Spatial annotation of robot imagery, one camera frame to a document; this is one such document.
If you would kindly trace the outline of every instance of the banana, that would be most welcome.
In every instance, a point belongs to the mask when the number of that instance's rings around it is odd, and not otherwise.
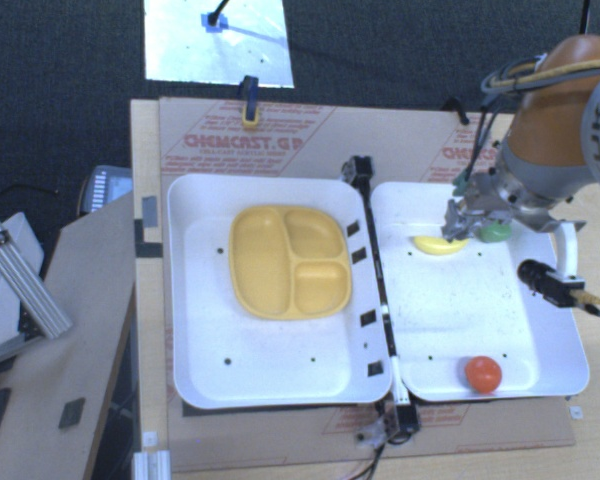
[[[468,238],[465,240],[452,240],[449,243],[444,238],[435,236],[419,235],[413,237],[413,243],[419,250],[425,254],[434,254],[436,256],[458,252],[467,245],[467,242],[469,242]]]

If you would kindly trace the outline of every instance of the tomato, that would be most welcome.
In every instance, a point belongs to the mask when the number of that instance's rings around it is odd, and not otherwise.
[[[487,356],[476,356],[464,367],[464,373],[471,387],[478,393],[491,393],[502,381],[500,365]]]

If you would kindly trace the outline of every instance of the yellow cable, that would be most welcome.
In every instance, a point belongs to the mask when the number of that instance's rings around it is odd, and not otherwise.
[[[508,87],[508,86],[513,86],[514,84],[525,84],[528,82],[536,82],[538,80],[546,80],[548,78],[567,75],[570,73],[575,73],[577,71],[586,71],[589,69],[598,69],[598,68],[600,68],[600,59],[588,60],[585,62],[576,62],[574,64],[567,64],[565,66],[548,69],[547,71],[540,71],[537,73],[533,73],[532,75],[523,76],[518,79],[508,78],[506,80],[497,80],[496,77],[493,77],[489,81],[489,87]]]
[[[571,290],[570,295],[578,301],[578,303],[585,304],[598,304],[600,305],[600,297],[596,297],[592,293],[585,290]]]

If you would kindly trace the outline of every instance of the black connector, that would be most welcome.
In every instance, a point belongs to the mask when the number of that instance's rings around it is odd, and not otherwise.
[[[518,277],[534,292],[542,294],[545,300],[559,308],[571,308],[578,301],[571,296],[572,290],[583,290],[584,281],[562,281],[552,274],[555,269],[535,260],[525,260],[518,267]]]

